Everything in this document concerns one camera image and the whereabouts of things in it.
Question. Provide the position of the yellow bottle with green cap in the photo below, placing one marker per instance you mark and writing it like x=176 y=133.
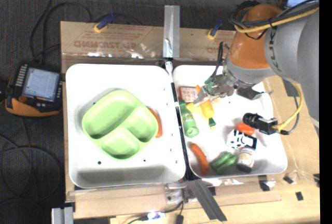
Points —
x=207 y=110

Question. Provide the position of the pink packet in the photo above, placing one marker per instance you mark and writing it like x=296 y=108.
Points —
x=186 y=93

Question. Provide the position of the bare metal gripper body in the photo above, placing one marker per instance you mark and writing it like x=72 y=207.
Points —
x=222 y=86

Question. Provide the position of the small white and orange can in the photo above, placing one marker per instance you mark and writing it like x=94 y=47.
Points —
x=246 y=159

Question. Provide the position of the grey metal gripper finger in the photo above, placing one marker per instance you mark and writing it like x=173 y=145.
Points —
x=200 y=98
x=213 y=99

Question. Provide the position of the green divided plate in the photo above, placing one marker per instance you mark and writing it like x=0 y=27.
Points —
x=116 y=119

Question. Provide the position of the orange sausage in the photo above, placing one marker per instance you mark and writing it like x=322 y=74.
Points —
x=201 y=158

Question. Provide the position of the yellow banana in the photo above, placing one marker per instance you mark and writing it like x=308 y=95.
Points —
x=192 y=107

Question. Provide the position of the brown cardboard board red print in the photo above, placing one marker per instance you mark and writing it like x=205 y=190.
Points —
x=298 y=166

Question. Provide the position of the green pea pod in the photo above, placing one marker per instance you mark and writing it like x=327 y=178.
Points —
x=223 y=162

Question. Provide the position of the green plastic bottle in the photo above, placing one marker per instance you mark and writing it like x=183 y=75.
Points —
x=188 y=122

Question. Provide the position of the black and white carton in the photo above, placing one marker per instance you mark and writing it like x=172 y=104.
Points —
x=240 y=140

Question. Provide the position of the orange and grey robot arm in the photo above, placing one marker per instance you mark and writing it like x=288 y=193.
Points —
x=290 y=44

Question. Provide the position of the orange carrot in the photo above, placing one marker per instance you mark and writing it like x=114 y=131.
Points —
x=158 y=124

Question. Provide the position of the white plastic tray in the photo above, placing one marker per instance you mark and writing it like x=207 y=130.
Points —
x=116 y=75
x=267 y=155

